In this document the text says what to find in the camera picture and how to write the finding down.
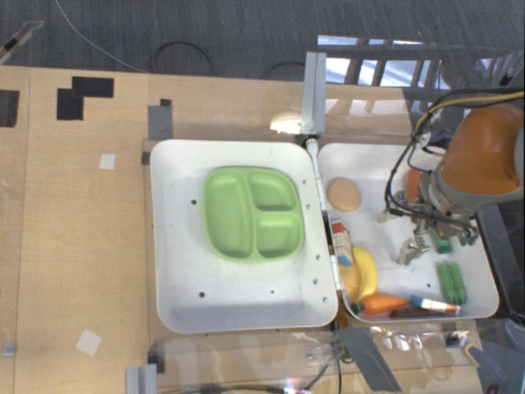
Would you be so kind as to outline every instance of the wooden table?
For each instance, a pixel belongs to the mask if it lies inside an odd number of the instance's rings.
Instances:
[[[83,121],[58,121],[57,89],[70,88],[72,76],[114,78],[114,96],[86,98]],[[302,84],[0,67],[0,89],[21,92],[16,127],[0,128],[0,341],[18,349],[0,357],[0,392],[123,393],[126,366],[146,362],[154,310],[141,164],[148,105],[171,99],[177,138],[287,141],[269,125],[279,113],[300,112]],[[325,143],[403,143],[409,135],[398,89],[331,85],[327,98]],[[353,100],[350,112],[345,100]],[[368,100],[379,101],[372,113]],[[99,168],[103,154],[116,155],[114,169]],[[474,322],[457,327],[476,340]],[[94,355],[75,348],[85,329],[102,338]],[[475,368],[438,339],[434,350],[384,349],[404,391],[479,392]],[[272,354],[286,361],[278,349]],[[235,373],[223,358],[214,372]],[[368,392],[354,365],[344,372],[347,390]],[[316,392],[336,386],[327,376]]]

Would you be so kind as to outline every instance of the white paper square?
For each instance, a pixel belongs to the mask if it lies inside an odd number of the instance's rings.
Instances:
[[[105,153],[100,158],[100,164],[98,169],[115,169],[116,155],[111,153]]]
[[[83,351],[86,355],[93,356],[101,341],[102,338],[100,336],[97,336],[94,332],[91,332],[86,328],[76,343],[76,348]]]

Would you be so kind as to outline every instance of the green divided plate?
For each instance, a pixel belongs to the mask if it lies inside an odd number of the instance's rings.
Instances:
[[[224,259],[256,262],[297,253],[304,242],[303,214],[294,183],[260,167],[223,167],[203,186],[204,230]]]

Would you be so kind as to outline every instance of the white wire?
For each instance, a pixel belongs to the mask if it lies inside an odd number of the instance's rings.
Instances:
[[[58,10],[60,11],[60,13],[62,14],[62,16],[64,16],[64,19],[66,20],[67,24],[71,27],[71,29],[73,30],[73,32],[75,32],[79,37],[81,37],[86,43],[88,43],[89,45],[91,45],[92,47],[96,48],[98,51],[100,51],[101,53],[103,54],[106,54],[108,57],[110,57],[112,60],[115,60],[116,62],[118,62],[119,64],[121,64],[122,66],[124,67],[127,67],[131,70],[134,70],[134,71],[138,71],[140,73],[148,73],[147,71],[144,71],[144,70],[140,70],[138,69],[137,67],[133,67],[131,66],[130,64],[126,63],[126,62],[123,62],[122,60],[119,60],[118,58],[116,58],[115,56],[111,55],[110,53],[108,53],[105,49],[103,48],[100,48],[96,43],[94,43],[93,41],[87,39],[85,36],[83,36],[78,29],[75,28],[75,26],[71,23],[71,21],[69,20],[69,17],[67,17],[67,14],[64,12],[64,9],[62,9],[62,5],[60,4],[60,2],[58,0],[54,0],[55,3],[57,4],[57,7],[58,7]]]

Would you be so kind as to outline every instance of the wooden surface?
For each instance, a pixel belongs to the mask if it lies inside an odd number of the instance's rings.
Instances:
[[[115,94],[86,98],[83,121],[57,121],[57,88],[70,88],[72,76],[112,77]],[[2,153],[25,153],[27,143],[25,168],[20,166],[25,162],[0,157],[0,178],[8,176],[7,182],[18,191],[7,201],[6,189],[1,193],[0,243],[3,247],[9,242],[14,254],[1,251],[0,320],[16,337],[18,352],[15,359],[0,358],[0,392],[123,393],[126,366],[144,365],[158,335],[169,342],[178,383],[187,375],[185,369],[202,380],[253,383],[270,378],[277,369],[308,379],[316,373],[306,366],[304,346],[313,342],[304,341],[308,334],[303,332],[195,340],[166,334],[158,325],[155,304],[148,302],[148,284],[153,283],[146,255],[148,188],[144,190],[140,162],[148,136],[148,105],[158,105],[160,98],[172,99],[175,137],[283,141],[290,137],[276,135],[269,125],[282,112],[300,111],[301,84],[2,67],[0,89],[10,88],[27,95],[30,127],[27,131],[26,123],[19,121],[15,129],[0,129]],[[337,86],[327,95],[352,99],[354,110],[355,101],[364,98],[361,92],[358,87]],[[396,99],[401,94],[398,89],[389,92],[374,98]],[[410,128],[400,107],[390,114],[337,111],[339,107],[329,112],[326,141],[405,141]],[[105,153],[116,155],[115,169],[99,169]],[[19,200],[18,209],[13,200]],[[9,220],[6,206],[14,212]],[[13,236],[17,231],[18,240]],[[18,262],[20,281],[12,273]],[[75,348],[85,329],[102,338],[93,356]],[[475,326],[469,334],[475,341]],[[237,350],[231,348],[232,340]],[[196,346],[201,356],[193,353]],[[479,391],[475,368],[460,350],[449,352],[442,338],[428,352],[397,348],[384,356],[404,392]],[[367,392],[355,365],[348,366],[345,387]],[[163,375],[159,381],[176,385],[171,377]],[[327,376],[316,392],[336,392],[336,384],[337,377]]]

